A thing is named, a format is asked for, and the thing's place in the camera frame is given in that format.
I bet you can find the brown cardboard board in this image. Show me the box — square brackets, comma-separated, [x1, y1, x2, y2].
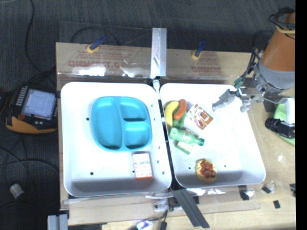
[55, 42, 296, 226]

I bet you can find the orange and white carton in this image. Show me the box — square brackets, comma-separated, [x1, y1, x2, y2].
[131, 151, 154, 180]

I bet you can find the green bottle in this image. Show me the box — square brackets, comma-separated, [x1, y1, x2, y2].
[168, 127, 205, 147]

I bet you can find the black and white thin rod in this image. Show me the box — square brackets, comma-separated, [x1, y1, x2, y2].
[152, 79, 179, 189]

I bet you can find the yellow pizza slice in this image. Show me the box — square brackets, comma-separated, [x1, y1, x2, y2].
[194, 158, 218, 184]

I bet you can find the blue divided plate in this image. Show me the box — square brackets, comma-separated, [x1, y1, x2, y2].
[91, 96, 153, 152]

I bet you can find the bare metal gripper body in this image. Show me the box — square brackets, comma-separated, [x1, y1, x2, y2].
[236, 76, 268, 104]

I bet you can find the green broccoli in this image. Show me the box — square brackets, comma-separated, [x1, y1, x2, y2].
[171, 114, 188, 129]

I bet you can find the orange sausage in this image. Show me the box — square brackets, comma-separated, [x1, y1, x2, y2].
[173, 99, 188, 121]

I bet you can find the grey metal cylinder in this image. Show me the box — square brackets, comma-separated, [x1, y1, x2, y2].
[9, 183, 25, 199]

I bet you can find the orange and white packet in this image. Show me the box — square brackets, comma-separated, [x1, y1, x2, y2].
[186, 103, 214, 131]

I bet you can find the yellow banana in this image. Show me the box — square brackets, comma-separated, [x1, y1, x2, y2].
[164, 101, 180, 128]

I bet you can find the white plastic tray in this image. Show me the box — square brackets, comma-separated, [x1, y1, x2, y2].
[159, 82, 267, 189]
[60, 81, 173, 198]

